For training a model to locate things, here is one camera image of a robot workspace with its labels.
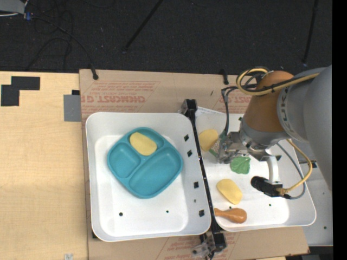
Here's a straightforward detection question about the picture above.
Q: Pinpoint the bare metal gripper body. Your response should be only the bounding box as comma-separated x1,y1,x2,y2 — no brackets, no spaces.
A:
218,131,257,165

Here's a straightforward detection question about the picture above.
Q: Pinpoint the green lettuce leaf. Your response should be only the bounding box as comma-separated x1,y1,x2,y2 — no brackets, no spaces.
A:
230,156,252,175

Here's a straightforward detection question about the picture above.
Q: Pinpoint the speckled green toy food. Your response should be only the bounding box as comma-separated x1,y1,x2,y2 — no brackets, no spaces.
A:
209,140,222,157

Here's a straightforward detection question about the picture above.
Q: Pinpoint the yellow potato chip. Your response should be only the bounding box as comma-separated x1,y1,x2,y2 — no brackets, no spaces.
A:
129,132,158,157
198,129,220,152
216,178,243,206

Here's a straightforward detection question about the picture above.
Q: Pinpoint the thin black rod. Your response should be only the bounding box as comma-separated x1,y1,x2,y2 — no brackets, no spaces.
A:
187,107,221,236

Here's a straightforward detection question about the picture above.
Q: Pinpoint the brown chicken drumstick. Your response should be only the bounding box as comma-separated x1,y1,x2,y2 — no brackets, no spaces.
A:
214,207,248,224

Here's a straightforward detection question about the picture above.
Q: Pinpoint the white plastic tray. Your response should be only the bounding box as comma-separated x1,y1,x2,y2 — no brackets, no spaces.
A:
194,112,317,233
85,112,213,243

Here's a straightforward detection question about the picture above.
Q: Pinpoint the brown cardboard board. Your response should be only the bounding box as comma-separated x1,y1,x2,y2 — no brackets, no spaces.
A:
78,68,311,260

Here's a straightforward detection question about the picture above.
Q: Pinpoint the blue divided plate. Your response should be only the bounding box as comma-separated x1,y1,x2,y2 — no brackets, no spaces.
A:
106,126,184,199

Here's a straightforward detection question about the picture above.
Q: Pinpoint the black cylinder on white bracket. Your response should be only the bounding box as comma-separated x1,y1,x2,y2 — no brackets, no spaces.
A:
250,154,284,198

